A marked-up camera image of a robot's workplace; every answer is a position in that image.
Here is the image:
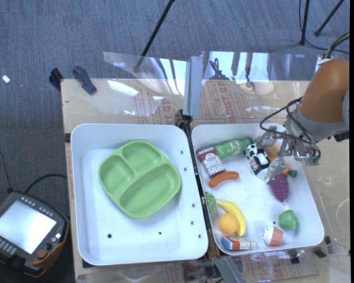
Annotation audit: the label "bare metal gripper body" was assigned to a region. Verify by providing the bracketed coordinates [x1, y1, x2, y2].
[278, 116, 322, 162]

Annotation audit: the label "tan bread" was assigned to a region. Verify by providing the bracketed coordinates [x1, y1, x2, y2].
[265, 144, 284, 159]

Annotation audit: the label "orange carrot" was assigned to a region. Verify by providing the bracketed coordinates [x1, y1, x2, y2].
[267, 154, 298, 179]

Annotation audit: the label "purple grapes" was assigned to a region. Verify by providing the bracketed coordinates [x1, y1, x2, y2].
[267, 174, 290, 203]

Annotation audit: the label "black and white milk carton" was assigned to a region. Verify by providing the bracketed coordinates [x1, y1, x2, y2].
[243, 142, 272, 184]

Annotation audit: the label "white plastic tray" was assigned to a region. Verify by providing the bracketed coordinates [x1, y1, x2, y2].
[191, 123, 325, 256]
[70, 123, 209, 266]

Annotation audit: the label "green plastic bottle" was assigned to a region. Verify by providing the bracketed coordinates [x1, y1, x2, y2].
[214, 136, 254, 160]

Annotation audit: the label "green pepper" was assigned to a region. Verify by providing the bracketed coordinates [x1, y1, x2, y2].
[278, 209, 299, 231]

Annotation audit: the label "orange sausage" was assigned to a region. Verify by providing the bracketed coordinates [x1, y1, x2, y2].
[208, 171, 240, 189]

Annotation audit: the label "yellow banana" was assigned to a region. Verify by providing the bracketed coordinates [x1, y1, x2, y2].
[215, 199, 248, 238]

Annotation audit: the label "pink and white cupcake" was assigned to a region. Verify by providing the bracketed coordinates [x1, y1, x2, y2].
[262, 225, 284, 247]

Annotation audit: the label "orange ball fruit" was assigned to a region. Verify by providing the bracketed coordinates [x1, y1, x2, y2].
[218, 213, 240, 235]

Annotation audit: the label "green broccoli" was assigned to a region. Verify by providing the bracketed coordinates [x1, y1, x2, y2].
[204, 191, 217, 214]

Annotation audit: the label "orange and white packet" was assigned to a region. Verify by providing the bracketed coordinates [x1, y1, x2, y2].
[221, 235, 259, 252]

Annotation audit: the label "green divided plate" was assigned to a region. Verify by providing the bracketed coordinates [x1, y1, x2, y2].
[98, 139, 182, 219]

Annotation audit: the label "brown cardboard board red print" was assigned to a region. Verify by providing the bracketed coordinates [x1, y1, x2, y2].
[60, 78, 350, 283]

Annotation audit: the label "black cylinder on white bracket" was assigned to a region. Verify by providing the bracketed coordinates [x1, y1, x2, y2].
[333, 130, 350, 143]

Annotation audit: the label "black block with thin wires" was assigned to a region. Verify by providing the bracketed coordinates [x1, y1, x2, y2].
[174, 109, 193, 129]

